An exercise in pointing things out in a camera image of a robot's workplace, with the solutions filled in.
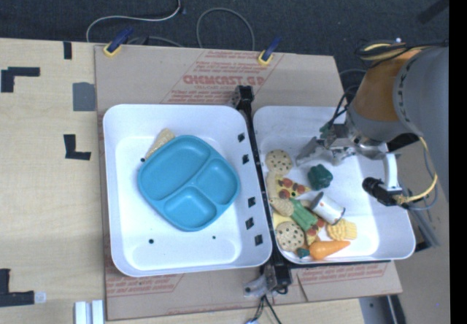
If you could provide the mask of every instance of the toy pizza slice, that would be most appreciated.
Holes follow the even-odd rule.
[[[287,177],[282,177],[276,175],[275,184],[276,192],[279,198],[289,199],[289,198],[298,198],[302,194],[309,192],[311,188],[306,185],[300,184],[295,180],[289,179]]]

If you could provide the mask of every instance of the white tray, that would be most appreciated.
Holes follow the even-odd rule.
[[[309,168],[323,164],[333,175],[331,185],[323,192],[345,207],[344,218],[358,227],[358,237],[349,247],[321,261],[310,257],[299,258],[294,252],[281,252],[285,258],[297,264],[408,258],[414,252],[415,237],[407,211],[400,207],[385,207],[362,188],[366,177],[384,179],[382,161],[352,156],[345,158],[341,165],[332,166],[331,153],[325,152],[312,162],[296,165],[295,158],[301,148],[313,136],[320,135],[319,129],[331,119],[334,110],[333,107],[262,107],[255,113],[253,123],[264,177],[268,172],[264,163],[266,154],[274,149],[285,150],[294,161],[294,167],[285,176],[308,186],[306,174]],[[337,123],[341,123],[343,118],[341,116]],[[298,199],[311,200],[318,193],[312,190]],[[322,240],[329,240],[325,230],[319,235]]]
[[[158,133],[194,135],[236,170],[238,198],[201,231],[175,228],[139,192],[136,176]],[[272,251],[266,210],[242,115],[227,106],[117,105],[104,116],[112,259],[134,277],[253,267]]]

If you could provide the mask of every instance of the robotic arm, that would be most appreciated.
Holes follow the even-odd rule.
[[[297,163],[326,150],[332,152],[334,164],[354,154],[382,159],[385,181],[369,177],[363,188],[385,205],[402,204],[413,198],[402,196],[395,156],[387,143],[412,133],[430,150],[437,173],[427,192],[439,180],[449,198],[449,46],[377,42],[361,48],[358,55],[373,62],[345,109],[344,123],[334,123],[340,115],[339,103],[334,117],[321,129],[321,137],[308,143]]]

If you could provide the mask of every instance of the yellow cable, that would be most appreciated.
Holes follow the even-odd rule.
[[[422,137],[419,137],[419,139],[420,139],[420,142],[423,145],[423,148],[426,150],[426,152],[428,152],[428,146],[426,144],[426,141]],[[417,194],[416,196],[396,195],[393,198],[397,201],[398,204],[406,204],[407,202],[412,202],[412,201],[416,201],[417,199],[421,199],[421,198],[425,197],[426,195],[428,195],[435,188],[437,180],[438,180],[438,175],[435,172],[435,174],[433,175],[432,183],[430,184],[428,189],[425,190],[424,192],[422,192],[420,194]]]

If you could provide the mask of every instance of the black hole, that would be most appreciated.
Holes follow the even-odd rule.
[[[255,246],[261,245],[262,243],[263,243],[263,236],[261,236],[260,234],[258,234],[258,235],[255,237]]]
[[[250,229],[251,227],[253,227],[255,225],[255,223],[253,222],[253,218],[251,217],[250,219],[248,219],[245,222],[245,225],[247,226],[247,229]]]

